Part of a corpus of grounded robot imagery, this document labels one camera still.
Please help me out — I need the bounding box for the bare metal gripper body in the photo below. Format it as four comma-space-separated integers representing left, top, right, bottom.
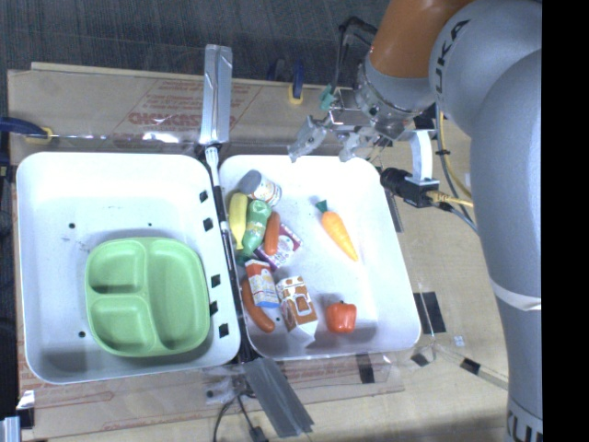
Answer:
326, 79, 419, 144

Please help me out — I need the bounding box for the orange and white carton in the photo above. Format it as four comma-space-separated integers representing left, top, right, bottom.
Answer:
244, 259, 282, 309

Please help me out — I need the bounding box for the green bottle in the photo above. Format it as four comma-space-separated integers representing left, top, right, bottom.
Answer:
240, 199, 273, 258

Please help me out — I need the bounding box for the brown and white carton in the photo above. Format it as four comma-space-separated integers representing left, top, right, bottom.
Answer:
275, 274, 320, 341

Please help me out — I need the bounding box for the green divided plate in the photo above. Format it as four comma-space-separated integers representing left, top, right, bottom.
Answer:
84, 237, 212, 358

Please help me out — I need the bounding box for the yellow banana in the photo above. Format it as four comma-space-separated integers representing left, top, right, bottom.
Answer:
228, 192, 250, 251

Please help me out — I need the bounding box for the black cylinder on white bracket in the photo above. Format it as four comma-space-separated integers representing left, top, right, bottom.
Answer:
379, 128, 441, 209

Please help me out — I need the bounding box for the brown cardboard board red print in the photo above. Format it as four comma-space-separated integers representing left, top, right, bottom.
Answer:
6, 61, 407, 439

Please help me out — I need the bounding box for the purple and white carton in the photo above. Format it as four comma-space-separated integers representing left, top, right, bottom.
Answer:
254, 222, 305, 272

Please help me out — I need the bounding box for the white plastic tray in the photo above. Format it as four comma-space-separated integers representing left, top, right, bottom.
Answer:
218, 154, 422, 362
16, 150, 242, 385

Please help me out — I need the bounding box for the orange-red sausage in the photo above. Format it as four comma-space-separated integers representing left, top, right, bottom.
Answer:
239, 275, 277, 334
262, 210, 282, 257

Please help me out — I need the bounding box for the small can with grey lid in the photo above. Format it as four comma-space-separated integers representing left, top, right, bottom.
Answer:
237, 169, 283, 207

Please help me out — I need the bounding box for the orange carrot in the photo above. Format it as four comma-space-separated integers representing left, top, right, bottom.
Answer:
315, 199, 360, 263

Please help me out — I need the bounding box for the orange bell pepper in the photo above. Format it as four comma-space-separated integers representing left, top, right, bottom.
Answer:
325, 299, 359, 335

